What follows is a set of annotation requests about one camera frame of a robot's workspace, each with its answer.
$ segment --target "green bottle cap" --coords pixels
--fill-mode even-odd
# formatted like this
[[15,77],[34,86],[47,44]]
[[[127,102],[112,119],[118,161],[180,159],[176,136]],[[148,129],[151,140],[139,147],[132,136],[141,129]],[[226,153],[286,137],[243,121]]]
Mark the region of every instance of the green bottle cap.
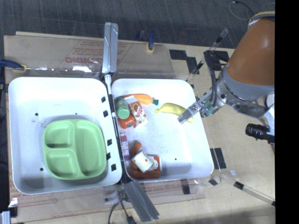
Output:
[[117,117],[120,118],[120,119],[127,119],[129,117],[129,115],[130,115],[130,110],[129,109],[120,107],[117,110]]

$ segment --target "orange carrot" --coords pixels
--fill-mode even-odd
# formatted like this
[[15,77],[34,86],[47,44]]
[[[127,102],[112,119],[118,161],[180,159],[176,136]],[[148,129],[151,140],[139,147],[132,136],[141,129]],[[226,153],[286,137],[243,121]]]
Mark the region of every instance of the orange carrot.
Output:
[[129,97],[129,96],[134,96],[136,99],[138,99],[138,101],[140,102],[140,104],[144,104],[144,105],[149,105],[151,103],[153,103],[153,98],[149,95],[146,94],[131,94],[131,95],[124,95],[123,97]]
[[[142,144],[141,142],[135,142],[135,144],[133,145],[131,151],[130,151],[130,157],[134,157],[142,148]],[[139,170],[139,168],[136,166],[136,164],[134,164],[134,162],[131,161],[131,166],[132,169],[130,171],[130,175],[134,178],[137,179],[148,179],[148,178],[158,178],[161,175],[160,170],[152,170],[152,171],[147,171],[145,173],[141,172]]]

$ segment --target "cable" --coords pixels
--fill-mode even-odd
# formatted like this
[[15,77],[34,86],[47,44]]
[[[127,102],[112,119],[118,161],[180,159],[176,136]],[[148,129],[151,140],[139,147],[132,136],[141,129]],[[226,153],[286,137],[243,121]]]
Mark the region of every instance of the cable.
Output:
[[267,6],[268,4],[273,4],[273,5],[275,6],[275,2],[268,2],[268,3],[266,3],[265,5],[262,5],[262,7],[258,10],[257,13],[261,12],[262,9],[263,9],[265,6]]
[[123,206],[122,200],[121,200],[121,206],[122,206],[123,210],[125,211],[127,218],[129,218],[129,216],[128,216],[127,212],[126,212],[126,209],[125,209],[125,207]]
[[240,1],[236,1],[236,0],[231,1],[231,2],[228,4],[229,11],[231,12],[231,14],[232,14],[234,17],[236,17],[236,18],[238,18],[238,19],[240,19],[240,20],[247,21],[247,20],[249,20],[252,16],[249,17],[249,18],[241,18],[241,17],[238,17],[237,15],[235,15],[235,14],[232,12],[232,10],[231,10],[231,8],[230,8],[230,5],[231,5],[232,3],[234,3],[234,4],[240,3],[240,4],[242,4],[243,6],[245,6],[245,7],[252,13],[252,16],[255,14],[255,13],[251,10],[251,8],[250,8],[249,6],[247,6],[245,3],[240,2]]
[[111,208],[110,210],[110,213],[109,213],[109,218],[108,218],[108,224],[110,224],[110,218],[112,216],[112,212],[113,210],[117,207],[117,205],[120,203],[120,201],[118,201],[116,204],[113,205],[113,207]]
[[127,202],[129,202],[129,199],[128,199],[127,195],[126,195],[124,198],[120,199],[120,200],[119,200],[116,204],[114,204],[113,207],[111,208],[110,213],[109,213],[109,218],[108,218],[108,224],[110,224],[110,219],[111,219],[113,210],[118,206],[119,203],[121,203],[122,209],[123,209],[124,212],[126,213],[128,224],[136,224],[136,222],[134,221],[133,217],[132,217],[132,216],[129,216],[129,215],[127,214],[127,211],[126,211],[126,209],[125,209],[125,207],[124,207],[122,201],[127,201]]

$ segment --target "green divided plate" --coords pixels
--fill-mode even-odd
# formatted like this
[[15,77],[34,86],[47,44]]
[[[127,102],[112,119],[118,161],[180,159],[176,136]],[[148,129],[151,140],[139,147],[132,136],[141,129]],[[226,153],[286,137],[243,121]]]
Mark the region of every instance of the green divided plate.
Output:
[[107,165],[103,133],[98,125],[84,119],[48,124],[43,133],[43,153],[48,171],[63,180],[99,176]]

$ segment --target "yellow banana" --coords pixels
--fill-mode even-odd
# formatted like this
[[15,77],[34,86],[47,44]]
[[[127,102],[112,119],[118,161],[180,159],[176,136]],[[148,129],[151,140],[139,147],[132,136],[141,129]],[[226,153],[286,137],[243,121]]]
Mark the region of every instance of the yellow banana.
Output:
[[[158,114],[159,112],[164,113],[172,113],[180,116],[186,109],[180,105],[173,104],[173,103],[165,103],[161,106],[160,109],[155,109],[155,113]],[[190,123],[193,123],[193,117],[187,120]]]

